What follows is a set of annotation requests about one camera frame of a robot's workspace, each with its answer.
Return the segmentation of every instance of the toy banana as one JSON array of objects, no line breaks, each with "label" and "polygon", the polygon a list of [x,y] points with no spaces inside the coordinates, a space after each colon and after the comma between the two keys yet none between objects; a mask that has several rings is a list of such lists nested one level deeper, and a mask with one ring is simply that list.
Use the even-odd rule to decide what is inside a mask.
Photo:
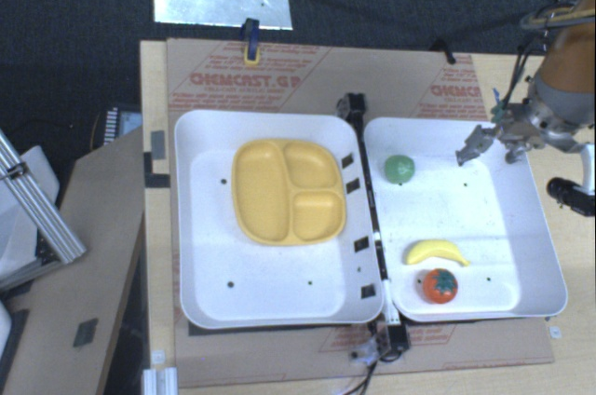
[{"label": "toy banana", "polygon": [[406,264],[415,265],[433,256],[457,261],[462,266],[469,265],[469,261],[462,256],[459,248],[446,239],[425,239],[417,242],[406,256]]}]

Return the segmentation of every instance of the white tray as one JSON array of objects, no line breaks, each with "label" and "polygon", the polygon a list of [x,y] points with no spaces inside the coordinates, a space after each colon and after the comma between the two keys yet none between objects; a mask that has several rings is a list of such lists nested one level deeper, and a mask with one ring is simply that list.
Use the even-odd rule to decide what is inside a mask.
[{"label": "white tray", "polygon": [[[320,144],[340,169],[341,160],[352,156],[342,177],[344,184],[359,179],[360,189],[345,196],[347,217],[339,236],[279,247],[241,231],[232,200],[232,161],[241,145],[265,138]],[[358,142],[343,120],[197,110],[178,120],[175,152],[181,301],[191,322],[216,329],[359,323],[378,315],[383,292]],[[355,251],[362,238],[368,238],[368,248]]]},{"label": "white tray", "polygon": [[[391,296],[413,320],[474,320],[549,316],[561,312],[567,291],[530,166],[509,165],[495,143],[480,158],[458,167],[455,150],[478,123],[376,118],[365,143],[391,279]],[[402,186],[384,175],[385,160],[406,155],[414,177]],[[430,258],[404,264],[418,240],[446,238],[470,266]],[[443,267],[459,284],[455,299],[430,304],[422,296],[427,271]]]}]

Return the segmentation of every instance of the wooden table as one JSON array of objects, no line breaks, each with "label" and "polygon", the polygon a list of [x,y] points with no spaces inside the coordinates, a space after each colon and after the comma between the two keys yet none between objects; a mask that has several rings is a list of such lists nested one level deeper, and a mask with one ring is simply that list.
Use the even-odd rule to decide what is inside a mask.
[{"label": "wooden table", "polygon": [[[151,151],[151,134],[168,128],[167,47],[164,42],[143,42],[142,111],[145,152]],[[515,58],[501,55],[473,55],[487,108],[494,105],[493,88],[506,89]],[[540,60],[531,59],[528,74],[533,74]],[[514,102],[524,95],[525,86],[516,90]],[[579,140],[593,142],[593,131],[584,131]],[[169,155],[153,162],[154,173],[169,173]],[[561,338],[552,340],[553,364],[515,366],[423,374],[379,375],[372,379],[367,393],[457,393],[520,394],[593,393],[596,387],[596,322],[594,219],[583,218],[568,209],[560,209],[546,194],[546,183],[553,176],[581,181],[578,156],[564,155],[547,148],[529,154],[536,185],[559,255],[569,292],[563,313],[548,322],[558,328]],[[172,311],[172,268],[170,242],[170,206],[168,188],[145,191],[146,245],[149,294],[149,343],[154,353],[152,368],[174,366]],[[199,394],[305,394],[343,393],[358,379],[331,378],[283,383],[235,385],[214,388],[185,388],[182,395]]]}]

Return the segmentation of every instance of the green ball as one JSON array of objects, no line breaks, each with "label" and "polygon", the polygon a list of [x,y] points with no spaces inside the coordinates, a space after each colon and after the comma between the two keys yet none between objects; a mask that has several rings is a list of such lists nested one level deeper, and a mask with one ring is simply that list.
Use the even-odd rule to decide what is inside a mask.
[{"label": "green ball", "polygon": [[393,184],[408,183],[415,171],[413,160],[404,155],[394,155],[385,161],[385,176]]}]

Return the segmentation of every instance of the red tomato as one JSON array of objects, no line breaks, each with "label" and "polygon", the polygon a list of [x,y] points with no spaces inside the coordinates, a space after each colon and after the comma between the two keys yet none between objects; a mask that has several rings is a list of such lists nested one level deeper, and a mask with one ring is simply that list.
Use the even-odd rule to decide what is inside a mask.
[{"label": "red tomato", "polygon": [[445,304],[457,294],[457,279],[447,269],[433,269],[422,283],[425,296],[437,304]]}]

